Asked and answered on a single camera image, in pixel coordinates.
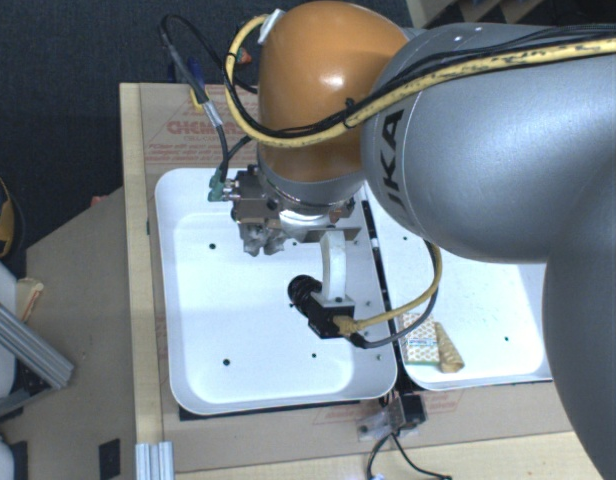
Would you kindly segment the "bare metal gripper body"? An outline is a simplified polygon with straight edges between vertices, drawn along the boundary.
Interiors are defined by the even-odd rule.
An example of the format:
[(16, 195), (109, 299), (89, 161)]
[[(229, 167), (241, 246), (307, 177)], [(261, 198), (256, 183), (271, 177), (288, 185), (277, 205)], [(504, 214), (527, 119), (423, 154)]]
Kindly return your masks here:
[(249, 166), (231, 181), (232, 219), (282, 229), (287, 240), (314, 243), (352, 216), (361, 182), (343, 176), (322, 182), (286, 180), (264, 166)]

